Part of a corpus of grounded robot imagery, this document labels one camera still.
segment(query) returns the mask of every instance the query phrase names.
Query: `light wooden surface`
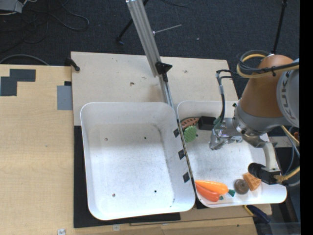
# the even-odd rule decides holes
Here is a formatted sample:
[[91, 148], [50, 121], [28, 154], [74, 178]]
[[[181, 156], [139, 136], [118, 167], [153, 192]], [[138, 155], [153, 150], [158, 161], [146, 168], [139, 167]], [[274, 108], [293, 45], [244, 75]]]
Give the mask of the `light wooden surface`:
[[[12, 68], [36, 69], [36, 82], [18, 82], [17, 96], [0, 96], [0, 234], [257, 234], [241, 206], [192, 209], [167, 224], [73, 228], [74, 118], [73, 111], [57, 110], [57, 86], [71, 81], [72, 68], [0, 65], [0, 76]], [[269, 205], [258, 207], [271, 213]]]
[[[74, 124], [80, 123], [80, 110], [90, 102], [164, 101], [159, 78], [153, 77], [146, 56], [72, 52], [81, 68], [73, 70]], [[217, 70], [228, 69], [226, 60], [161, 57], [173, 67], [167, 72], [173, 104], [185, 100], [220, 101]], [[226, 101], [237, 101], [231, 79], [223, 79]]]

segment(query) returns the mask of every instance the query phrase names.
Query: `black clamp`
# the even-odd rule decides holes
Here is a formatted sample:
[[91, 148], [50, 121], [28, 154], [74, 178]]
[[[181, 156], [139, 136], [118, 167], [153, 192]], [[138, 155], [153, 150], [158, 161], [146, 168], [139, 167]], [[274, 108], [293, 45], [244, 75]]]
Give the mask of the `black clamp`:
[[77, 66], [77, 64], [74, 62], [74, 60], [69, 58], [69, 57], [67, 57], [65, 59], [64, 66], [73, 66], [76, 71], [80, 70], [80, 68]]
[[272, 67], [270, 68], [270, 71], [273, 73], [273, 76], [276, 76], [276, 73], [274, 72], [274, 69], [275, 69], [275, 66], [272, 66]]
[[156, 63], [156, 70], [157, 70], [159, 75], [162, 75], [164, 82], [168, 82], [168, 78], [167, 78], [166, 73], [170, 70], [171, 67], [173, 67], [173, 66], [169, 65], [169, 64], [162, 63], [160, 61], [158, 61]]

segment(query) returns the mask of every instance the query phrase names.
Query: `wooden table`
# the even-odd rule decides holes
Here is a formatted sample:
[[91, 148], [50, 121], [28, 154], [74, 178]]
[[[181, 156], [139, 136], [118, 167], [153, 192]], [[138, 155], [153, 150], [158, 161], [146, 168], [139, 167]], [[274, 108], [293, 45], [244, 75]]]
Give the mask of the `wooden table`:
[[[138, 69], [146, 59], [142, 56], [116, 54], [72, 53], [72, 58], [87, 74], [89, 65], [97, 62], [105, 67], [120, 62]], [[199, 100], [201, 93], [191, 88], [209, 87], [210, 93], [201, 100], [220, 100], [215, 71], [227, 69], [224, 60], [162, 58], [173, 65], [169, 71], [170, 88], [174, 103], [183, 100]], [[0, 65], [0, 77], [9, 77], [10, 70], [36, 70], [36, 81], [17, 82], [17, 95], [0, 96], [0, 233], [2, 235], [187, 235], [187, 234], [257, 234], [252, 217], [242, 206], [196, 209], [182, 212], [180, 221], [167, 223], [131, 223], [88, 228], [73, 227], [73, 177], [74, 177], [74, 125], [79, 118], [75, 111], [84, 100], [94, 96], [108, 101], [127, 97], [114, 97], [114, 92], [88, 99], [78, 96], [83, 88], [79, 75], [71, 67]], [[116, 76], [121, 67], [114, 70]], [[149, 70], [140, 77], [125, 76], [125, 89], [130, 92], [147, 80], [155, 80]], [[73, 110], [58, 109], [58, 86], [72, 81]], [[232, 81], [225, 81], [227, 100], [237, 100]], [[158, 100], [160, 92], [150, 99]], [[271, 214], [270, 205], [258, 205]]]

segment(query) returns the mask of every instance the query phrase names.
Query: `white bin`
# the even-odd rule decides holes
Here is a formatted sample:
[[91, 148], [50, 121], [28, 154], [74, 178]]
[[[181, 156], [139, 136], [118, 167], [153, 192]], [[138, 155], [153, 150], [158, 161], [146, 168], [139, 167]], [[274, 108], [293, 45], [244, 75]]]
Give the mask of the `white bin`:
[[[231, 118], [234, 114], [235, 102], [225, 103], [225, 117]], [[222, 103], [217, 101], [184, 101], [178, 105], [178, 117], [182, 121], [188, 117], [218, 117], [222, 110]], [[194, 141], [186, 143], [190, 168], [194, 180], [210, 180], [222, 182], [228, 189], [234, 189], [234, 182], [243, 179], [247, 173], [250, 163], [266, 164], [264, 150], [254, 148], [245, 141], [241, 143], [227, 143], [219, 150], [211, 150], [209, 142], [211, 131], [199, 130]], [[211, 202], [197, 193], [197, 197], [203, 205], [215, 208], [238, 205], [274, 204], [281, 203], [286, 199], [287, 190], [285, 186], [274, 184], [261, 185], [247, 194], [225, 194], [223, 199]]]
[[195, 202], [176, 114], [163, 102], [81, 109], [88, 207], [100, 220], [182, 212]]

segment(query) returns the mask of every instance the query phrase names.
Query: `metal stand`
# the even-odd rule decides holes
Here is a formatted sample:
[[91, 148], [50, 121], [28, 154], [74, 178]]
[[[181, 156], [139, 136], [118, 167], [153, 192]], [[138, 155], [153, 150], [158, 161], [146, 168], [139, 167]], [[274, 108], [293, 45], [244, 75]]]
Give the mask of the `metal stand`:
[[283, 23], [283, 17], [284, 17], [284, 12], [285, 12], [285, 8], [287, 7], [287, 0], [283, 0], [282, 2], [282, 11], [280, 13], [280, 19], [279, 19], [279, 24], [278, 24], [278, 29], [277, 29], [277, 33], [276, 33], [276, 40], [274, 43], [274, 48], [272, 50], [273, 54], [276, 54], [276, 48], [278, 45], [278, 39], [279, 39], [279, 35], [280, 35], [280, 29], [282, 27], [282, 23]]
[[148, 58], [153, 76], [159, 76], [165, 102], [171, 107], [174, 107], [166, 74], [172, 65], [161, 62], [160, 54], [157, 49], [154, 34], [151, 30], [144, 4], [142, 0], [126, 0], [126, 3], [137, 29], [142, 47]]
[[[145, 0], [143, 2], [143, 5], [146, 5], [146, 3], [148, 2], [149, 0]], [[125, 28], [122, 30], [122, 32], [116, 37], [116, 41], [118, 43], [120, 43], [121, 45], [123, 45], [124, 43], [122, 42], [122, 36], [124, 35], [124, 33], [128, 30], [128, 28], [132, 25], [133, 23], [133, 20], [131, 19], [128, 24], [125, 26]]]

